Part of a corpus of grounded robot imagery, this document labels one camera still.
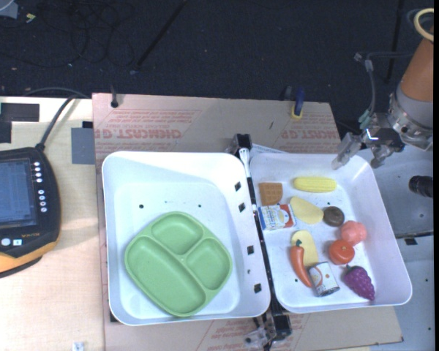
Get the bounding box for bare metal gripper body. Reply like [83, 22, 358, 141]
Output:
[361, 93, 434, 153]

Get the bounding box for yellow corn cob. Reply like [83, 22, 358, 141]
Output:
[293, 175, 338, 194]

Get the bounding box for white plastic tray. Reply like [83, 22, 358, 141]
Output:
[101, 150, 271, 327]
[249, 151, 413, 314]

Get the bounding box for brown round toy food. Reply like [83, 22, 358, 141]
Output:
[321, 205, 345, 228]

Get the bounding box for pale yellow potato chip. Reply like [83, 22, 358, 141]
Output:
[289, 195, 325, 226]

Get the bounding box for pink peach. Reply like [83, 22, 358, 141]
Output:
[339, 219, 369, 247]

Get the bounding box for brown waffle biscuit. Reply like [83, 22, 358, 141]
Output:
[258, 181, 284, 207]

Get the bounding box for white blue red carton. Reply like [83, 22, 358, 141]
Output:
[257, 203, 298, 232]

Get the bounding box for orange tomato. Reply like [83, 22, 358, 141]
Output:
[327, 238, 356, 266]

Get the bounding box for thin black and white rod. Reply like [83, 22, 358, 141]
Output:
[239, 147, 283, 320]

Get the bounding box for yellow banana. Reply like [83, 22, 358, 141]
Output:
[290, 229, 320, 268]

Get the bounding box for orange carrot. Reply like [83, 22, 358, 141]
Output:
[289, 238, 313, 289]

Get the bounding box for purple grapes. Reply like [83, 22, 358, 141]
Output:
[342, 264, 376, 302]

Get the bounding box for small white can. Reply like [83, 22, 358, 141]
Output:
[307, 261, 341, 298]

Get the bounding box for brown cardboard board red print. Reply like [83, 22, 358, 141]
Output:
[91, 92, 405, 351]

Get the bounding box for green divided plate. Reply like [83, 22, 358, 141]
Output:
[124, 211, 234, 319]

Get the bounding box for black block with thin wires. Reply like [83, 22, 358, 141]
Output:
[230, 133, 252, 156]
[269, 312, 293, 340]

